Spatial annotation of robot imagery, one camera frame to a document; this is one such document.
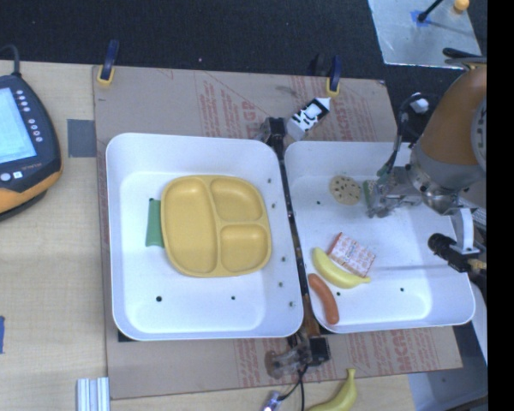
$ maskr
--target orange ball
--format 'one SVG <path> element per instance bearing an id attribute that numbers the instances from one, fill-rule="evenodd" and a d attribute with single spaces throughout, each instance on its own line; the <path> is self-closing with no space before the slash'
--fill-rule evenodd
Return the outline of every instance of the orange ball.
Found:
<path id="1" fill-rule="evenodd" d="M 458 11 L 464 11 L 470 6 L 470 0 L 455 0 L 453 8 Z"/>

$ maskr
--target cable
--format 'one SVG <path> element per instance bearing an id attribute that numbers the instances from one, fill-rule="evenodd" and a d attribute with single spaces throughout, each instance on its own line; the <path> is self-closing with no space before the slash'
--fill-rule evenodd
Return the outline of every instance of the cable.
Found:
<path id="1" fill-rule="evenodd" d="M 15 45 L 12 44 L 5 45 L 0 49 L 0 54 L 6 49 L 10 49 L 14 55 L 14 71 L 12 75 L 21 78 L 21 59 L 19 58 L 19 51 L 17 50 L 17 47 L 15 47 Z"/>
<path id="2" fill-rule="evenodd" d="M 406 131 L 406 127 L 409 124 L 409 115 L 407 113 L 408 107 L 415 101 L 422 99 L 422 98 L 432 98 L 432 97 L 438 97 L 434 94 L 423 94 L 420 92 L 416 92 L 415 94 L 412 94 L 407 99 L 405 99 L 402 104 L 400 105 L 400 108 L 398 110 L 398 114 L 396 116 L 396 124 L 397 124 L 397 132 L 396 132 L 396 141 L 394 142 L 394 149 L 392 150 L 391 156 L 388 158 L 384 166 L 381 168 L 381 170 L 378 173 L 378 176 L 382 176 L 383 174 L 390 174 L 392 169 L 394 168 L 394 164 L 396 163 L 396 157 L 397 153 L 400 150 L 400 146 L 402 145 L 402 139 L 403 134 Z M 410 146 L 413 146 L 416 143 L 416 140 L 420 137 L 416 135 L 415 133 L 412 133 L 416 138 L 415 141 L 410 142 Z"/>
<path id="3" fill-rule="evenodd" d="M 303 370 L 297 370 L 297 373 L 299 374 L 299 380 L 297 381 L 297 383 L 293 386 L 293 388 L 290 391 L 288 391 L 283 396 L 279 396 L 278 397 L 278 401 L 279 402 L 283 402 L 285 399 L 287 399 L 289 396 L 291 396 L 291 393 L 293 393 L 293 391 L 295 391 L 298 386 L 301 386 L 301 401 L 302 401 L 301 411 L 304 411 L 304 408 L 305 408 L 305 390 L 304 390 L 304 387 L 302 386 L 302 378 L 305 375 L 305 373 L 307 372 L 307 369 L 308 369 L 308 364 L 305 365 Z"/>

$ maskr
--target metal bracket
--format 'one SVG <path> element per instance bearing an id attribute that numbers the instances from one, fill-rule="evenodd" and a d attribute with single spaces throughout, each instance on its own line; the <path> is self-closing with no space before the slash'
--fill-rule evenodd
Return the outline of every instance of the metal bracket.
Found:
<path id="1" fill-rule="evenodd" d="M 472 218 L 472 211 L 469 208 L 460 208 L 450 215 L 450 218 L 455 230 L 455 239 L 457 240 L 457 244 L 451 245 L 451 248 L 465 255 L 479 253 L 480 250 L 474 247 L 474 219 Z"/>
<path id="2" fill-rule="evenodd" d="M 76 411 L 110 411 L 109 379 L 82 378 L 76 381 Z"/>

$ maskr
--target green sponge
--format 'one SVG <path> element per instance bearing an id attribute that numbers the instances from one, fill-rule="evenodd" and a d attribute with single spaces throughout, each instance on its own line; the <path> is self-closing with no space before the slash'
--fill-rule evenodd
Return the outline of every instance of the green sponge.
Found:
<path id="1" fill-rule="evenodd" d="M 150 247 L 164 247 L 162 237 L 162 224 L 160 223 L 160 200 L 151 198 L 148 200 L 148 221 L 146 223 L 145 245 Z"/>

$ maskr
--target small box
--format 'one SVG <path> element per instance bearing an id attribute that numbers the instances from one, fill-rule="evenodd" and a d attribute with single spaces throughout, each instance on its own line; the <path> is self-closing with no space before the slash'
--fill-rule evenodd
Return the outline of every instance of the small box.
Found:
<path id="1" fill-rule="evenodd" d="M 343 233 L 339 233 L 333 241 L 328 256 L 346 270 L 360 277 L 368 274 L 375 259 L 374 253 Z"/>

